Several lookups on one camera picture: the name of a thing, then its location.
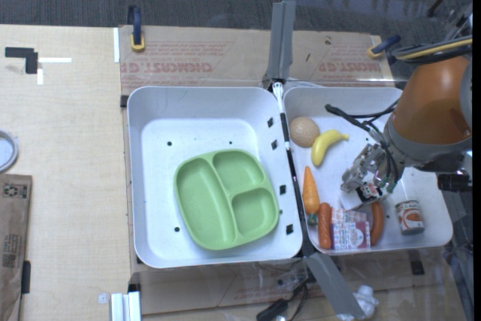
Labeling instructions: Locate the clear tape roll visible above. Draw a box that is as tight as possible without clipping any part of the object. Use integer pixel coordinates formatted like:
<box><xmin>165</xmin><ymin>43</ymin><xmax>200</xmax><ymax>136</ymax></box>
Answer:
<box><xmin>0</xmin><ymin>129</ymin><xmax>20</xmax><ymax>174</ymax></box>

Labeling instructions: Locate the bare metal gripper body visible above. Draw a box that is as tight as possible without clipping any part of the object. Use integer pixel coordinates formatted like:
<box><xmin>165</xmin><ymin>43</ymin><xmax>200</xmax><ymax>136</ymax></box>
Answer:
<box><xmin>352</xmin><ymin>142</ymin><xmax>405</xmax><ymax>189</ymax></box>

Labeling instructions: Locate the pink and white carton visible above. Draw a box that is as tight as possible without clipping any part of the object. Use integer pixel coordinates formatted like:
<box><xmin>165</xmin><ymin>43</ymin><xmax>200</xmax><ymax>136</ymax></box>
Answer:
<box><xmin>330</xmin><ymin>207</ymin><xmax>372</xmax><ymax>251</ymax></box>

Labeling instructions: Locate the brown paper packet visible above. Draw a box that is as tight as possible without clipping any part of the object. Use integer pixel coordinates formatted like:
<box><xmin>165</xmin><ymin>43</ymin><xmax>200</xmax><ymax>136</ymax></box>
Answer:
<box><xmin>0</xmin><ymin>173</ymin><xmax>33</xmax><ymax>321</ymax></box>

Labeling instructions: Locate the orange carrot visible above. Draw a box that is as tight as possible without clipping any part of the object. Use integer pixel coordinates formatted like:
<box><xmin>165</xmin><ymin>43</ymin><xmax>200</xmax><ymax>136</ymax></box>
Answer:
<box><xmin>301</xmin><ymin>165</ymin><xmax>321</xmax><ymax>226</ymax></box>

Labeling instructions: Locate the orange sausage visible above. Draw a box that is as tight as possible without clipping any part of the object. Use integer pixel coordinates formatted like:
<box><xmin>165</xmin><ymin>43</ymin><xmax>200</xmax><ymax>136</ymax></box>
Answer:
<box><xmin>317</xmin><ymin>201</ymin><xmax>334</xmax><ymax>250</ymax></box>

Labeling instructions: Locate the black cylinder on white bracket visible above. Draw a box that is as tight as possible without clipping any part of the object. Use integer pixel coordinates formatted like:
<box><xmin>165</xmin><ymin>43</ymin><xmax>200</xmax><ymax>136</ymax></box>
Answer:
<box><xmin>437</xmin><ymin>168</ymin><xmax>473</xmax><ymax>193</ymax></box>

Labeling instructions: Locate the small orange and white can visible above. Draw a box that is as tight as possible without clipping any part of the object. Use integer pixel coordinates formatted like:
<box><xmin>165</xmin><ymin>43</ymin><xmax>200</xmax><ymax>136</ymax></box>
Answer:
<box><xmin>395</xmin><ymin>199</ymin><xmax>425</xmax><ymax>236</ymax></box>

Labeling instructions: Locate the brown cardboard board red print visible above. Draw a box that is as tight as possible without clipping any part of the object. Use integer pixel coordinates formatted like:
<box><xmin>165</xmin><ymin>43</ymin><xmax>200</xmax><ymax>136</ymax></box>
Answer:
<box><xmin>118</xmin><ymin>24</ymin><xmax>464</xmax><ymax>316</ymax></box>

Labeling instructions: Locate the brown sausage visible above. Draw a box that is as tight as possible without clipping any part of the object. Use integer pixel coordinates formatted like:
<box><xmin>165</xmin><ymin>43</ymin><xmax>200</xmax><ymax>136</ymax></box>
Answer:
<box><xmin>369</xmin><ymin>200</ymin><xmax>386</xmax><ymax>247</ymax></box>

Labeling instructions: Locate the yellow banana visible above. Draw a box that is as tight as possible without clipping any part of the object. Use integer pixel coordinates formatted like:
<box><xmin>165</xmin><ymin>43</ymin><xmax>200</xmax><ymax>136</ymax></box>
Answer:
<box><xmin>310</xmin><ymin>129</ymin><xmax>350</xmax><ymax>168</ymax></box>

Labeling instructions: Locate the crumpled white paper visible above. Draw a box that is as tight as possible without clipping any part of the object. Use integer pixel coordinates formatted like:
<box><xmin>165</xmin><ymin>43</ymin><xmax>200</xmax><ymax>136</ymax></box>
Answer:
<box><xmin>352</xmin><ymin>284</ymin><xmax>380</xmax><ymax>317</ymax></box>

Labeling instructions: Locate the green divided plate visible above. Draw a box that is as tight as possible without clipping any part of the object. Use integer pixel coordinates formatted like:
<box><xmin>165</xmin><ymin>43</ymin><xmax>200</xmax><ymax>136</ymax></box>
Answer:
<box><xmin>173</xmin><ymin>148</ymin><xmax>280</xmax><ymax>252</ymax></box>

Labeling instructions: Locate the white plastic tray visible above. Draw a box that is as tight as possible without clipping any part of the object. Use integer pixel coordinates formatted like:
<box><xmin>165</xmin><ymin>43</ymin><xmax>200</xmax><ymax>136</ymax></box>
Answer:
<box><xmin>282</xmin><ymin>86</ymin><xmax>454</xmax><ymax>256</ymax></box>
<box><xmin>126</xmin><ymin>86</ymin><xmax>304</xmax><ymax>270</ymax></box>

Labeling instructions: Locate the black and white cow carton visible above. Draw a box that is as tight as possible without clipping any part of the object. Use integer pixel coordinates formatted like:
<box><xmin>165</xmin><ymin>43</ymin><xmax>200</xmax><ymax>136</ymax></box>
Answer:
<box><xmin>340</xmin><ymin>180</ymin><xmax>385</xmax><ymax>212</ymax></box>

